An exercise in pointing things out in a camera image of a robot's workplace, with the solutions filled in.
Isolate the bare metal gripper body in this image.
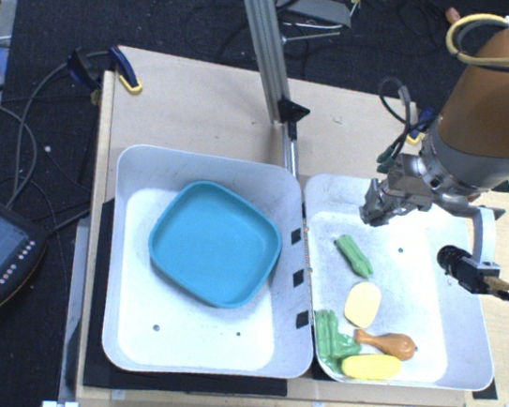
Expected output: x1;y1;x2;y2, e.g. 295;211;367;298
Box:
376;149;483;221

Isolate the blue plate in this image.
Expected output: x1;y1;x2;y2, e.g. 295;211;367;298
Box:
139;173;291;317

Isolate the green toy asparagus bundle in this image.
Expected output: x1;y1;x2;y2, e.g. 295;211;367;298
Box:
306;307;368;378

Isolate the brown toy chicken drumstick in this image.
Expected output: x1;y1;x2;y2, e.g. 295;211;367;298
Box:
351;326;422;364

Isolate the pale yellow potato slice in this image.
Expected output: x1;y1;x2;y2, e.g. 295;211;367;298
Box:
340;279;384;332

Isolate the pale wood board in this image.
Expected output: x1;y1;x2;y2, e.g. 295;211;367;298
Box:
55;42;509;407

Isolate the white plastic tray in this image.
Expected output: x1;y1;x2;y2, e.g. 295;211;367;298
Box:
276;169;509;405
86;140;341;399

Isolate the black cylinder on white bracket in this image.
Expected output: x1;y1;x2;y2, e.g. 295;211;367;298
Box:
430;200;509;298

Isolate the yellow toy corn cob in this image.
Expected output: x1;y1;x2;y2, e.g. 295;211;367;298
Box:
338;348;404;387

